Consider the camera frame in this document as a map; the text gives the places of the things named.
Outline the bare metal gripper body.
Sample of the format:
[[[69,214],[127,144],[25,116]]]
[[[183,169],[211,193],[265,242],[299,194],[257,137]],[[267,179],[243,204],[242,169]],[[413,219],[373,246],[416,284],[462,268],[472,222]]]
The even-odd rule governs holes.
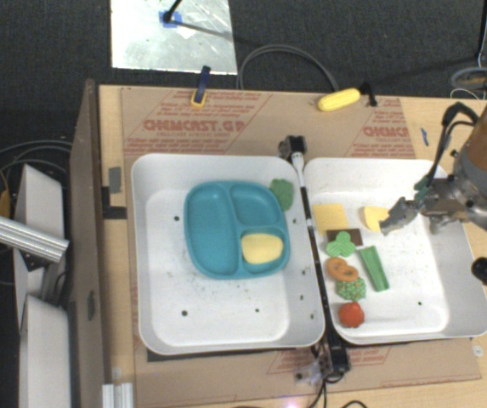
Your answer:
[[[415,184],[419,213],[429,219],[433,234],[448,224],[472,223],[487,232],[487,196],[465,178],[423,177]]]

